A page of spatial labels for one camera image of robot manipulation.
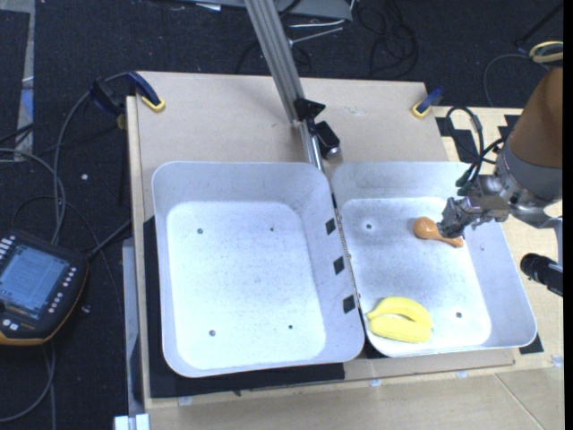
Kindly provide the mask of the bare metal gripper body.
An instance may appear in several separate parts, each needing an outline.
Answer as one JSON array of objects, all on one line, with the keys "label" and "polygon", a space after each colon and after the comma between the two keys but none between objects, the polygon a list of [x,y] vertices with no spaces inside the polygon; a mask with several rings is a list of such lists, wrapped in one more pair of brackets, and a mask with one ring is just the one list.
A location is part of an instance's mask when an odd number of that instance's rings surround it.
[{"label": "bare metal gripper body", "polygon": [[545,208],[553,204],[553,196],[537,193],[523,186],[513,176],[479,176],[466,188],[466,194],[449,198],[444,216],[464,221],[476,228],[486,222],[504,222],[514,217],[530,226],[541,228],[549,216]]}]

